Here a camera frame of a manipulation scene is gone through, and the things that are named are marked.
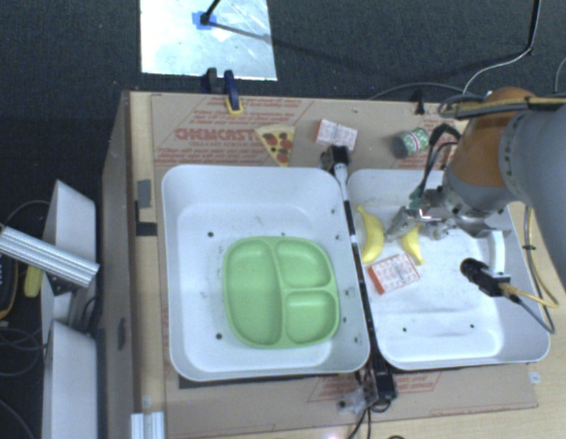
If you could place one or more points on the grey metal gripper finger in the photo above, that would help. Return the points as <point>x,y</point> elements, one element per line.
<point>398,222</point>
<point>435,232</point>

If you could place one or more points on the white plastic tray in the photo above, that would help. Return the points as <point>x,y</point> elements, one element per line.
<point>447,327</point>
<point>195,291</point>

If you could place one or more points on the orange and white carton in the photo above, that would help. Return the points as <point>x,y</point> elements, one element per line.
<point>336,134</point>

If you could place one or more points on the thin black and white rod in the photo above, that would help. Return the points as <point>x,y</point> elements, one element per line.
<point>358,263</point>

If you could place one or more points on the green divided plate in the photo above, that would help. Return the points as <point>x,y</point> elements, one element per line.
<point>259,291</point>

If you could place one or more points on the orange and white packet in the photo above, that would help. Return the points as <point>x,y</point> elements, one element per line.
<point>394,273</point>

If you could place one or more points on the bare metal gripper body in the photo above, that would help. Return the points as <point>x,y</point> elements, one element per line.
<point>470,222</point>

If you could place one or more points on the green and white can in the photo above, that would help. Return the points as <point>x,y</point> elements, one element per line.
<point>411,142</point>

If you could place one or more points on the yellow banana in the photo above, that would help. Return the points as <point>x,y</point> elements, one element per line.
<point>413,245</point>
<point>373,238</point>

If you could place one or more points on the pizza slice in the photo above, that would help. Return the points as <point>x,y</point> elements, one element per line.
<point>278,142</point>

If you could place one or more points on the black cylinder on white bracket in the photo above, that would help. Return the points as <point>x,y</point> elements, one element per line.
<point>481,275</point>

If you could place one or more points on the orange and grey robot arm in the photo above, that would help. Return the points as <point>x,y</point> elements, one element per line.
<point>534,153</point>

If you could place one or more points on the brown cardboard board red print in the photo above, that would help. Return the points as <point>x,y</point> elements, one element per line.
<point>246,405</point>

